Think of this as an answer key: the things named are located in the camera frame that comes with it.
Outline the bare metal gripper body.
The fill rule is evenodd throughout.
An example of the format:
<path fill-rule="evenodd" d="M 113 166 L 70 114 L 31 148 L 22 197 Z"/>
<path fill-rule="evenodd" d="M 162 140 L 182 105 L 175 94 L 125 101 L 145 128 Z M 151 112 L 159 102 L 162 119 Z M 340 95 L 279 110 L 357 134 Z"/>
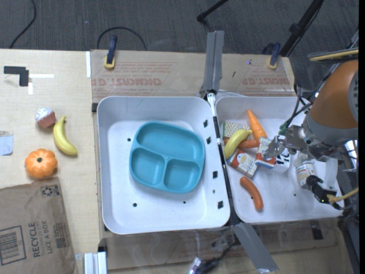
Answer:
<path fill-rule="evenodd" d="M 286 148 L 300 151 L 318 161 L 326 162 L 330 159 L 341 160 L 339 148 L 343 140 L 335 129 L 323 127 L 314 133 L 306 124 L 292 125 L 287 131 L 283 145 Z"/>

